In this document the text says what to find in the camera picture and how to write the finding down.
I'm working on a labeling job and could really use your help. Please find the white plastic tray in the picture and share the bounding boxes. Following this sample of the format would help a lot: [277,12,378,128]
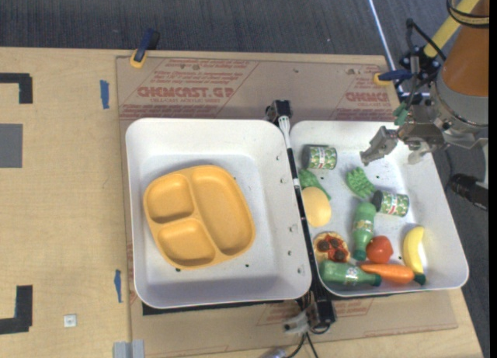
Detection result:
[124,117,313,310]
[288,120,471,298]

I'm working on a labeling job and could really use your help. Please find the thin black and white rod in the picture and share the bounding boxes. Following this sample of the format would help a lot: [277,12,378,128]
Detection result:
[276,115,324,300]

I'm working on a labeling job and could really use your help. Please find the orange carrot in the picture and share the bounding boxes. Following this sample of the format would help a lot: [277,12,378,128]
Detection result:
[360,262,427,287]

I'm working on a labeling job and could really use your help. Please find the yellow oval toy food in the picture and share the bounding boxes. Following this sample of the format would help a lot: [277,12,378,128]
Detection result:
[301,186,333,229]

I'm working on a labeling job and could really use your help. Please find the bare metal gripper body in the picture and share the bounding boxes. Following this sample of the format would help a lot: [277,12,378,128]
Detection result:
[396,104,489,151]

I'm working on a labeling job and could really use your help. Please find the toy pizza slice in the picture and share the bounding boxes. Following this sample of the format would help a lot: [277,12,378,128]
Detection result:
[312,230,352,265]

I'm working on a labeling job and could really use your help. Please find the green ridged toy vegetable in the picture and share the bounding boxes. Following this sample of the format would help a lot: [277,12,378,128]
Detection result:
[345,166,377,200]

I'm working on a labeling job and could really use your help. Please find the green leafy toy vegetable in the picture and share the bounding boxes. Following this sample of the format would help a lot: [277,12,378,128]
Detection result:
[297,168,332,201]

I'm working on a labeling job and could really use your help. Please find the black cylinder on white bracket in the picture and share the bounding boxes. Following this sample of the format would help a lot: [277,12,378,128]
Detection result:
[447,142,490,210]

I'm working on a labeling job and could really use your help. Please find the orange divided plate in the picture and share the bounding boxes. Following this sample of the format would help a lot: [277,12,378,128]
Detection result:
[142,164,257,271]

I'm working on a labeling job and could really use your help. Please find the red toy tomato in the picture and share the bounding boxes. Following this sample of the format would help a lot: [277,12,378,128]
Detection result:
[365,235,394,265]

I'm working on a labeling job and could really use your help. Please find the brown cardboard board red print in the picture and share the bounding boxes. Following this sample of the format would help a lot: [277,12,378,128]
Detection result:
[115,54,460,350]

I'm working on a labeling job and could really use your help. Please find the green labelled can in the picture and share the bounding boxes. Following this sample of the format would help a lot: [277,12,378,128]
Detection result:
[301,144,339,172]
[371,189,411,218]

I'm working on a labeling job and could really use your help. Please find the black block with thin wires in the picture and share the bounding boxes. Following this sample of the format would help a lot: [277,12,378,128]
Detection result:
[265,99,293,123]
[297,293,337,335]

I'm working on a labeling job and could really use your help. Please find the green plastic bottle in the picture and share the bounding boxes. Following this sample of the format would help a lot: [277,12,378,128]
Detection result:
[350,201,378,262]
[318,259,383,288]

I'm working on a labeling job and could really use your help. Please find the yellow banana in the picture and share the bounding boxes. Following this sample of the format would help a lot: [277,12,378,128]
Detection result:
[401,225,426,276]

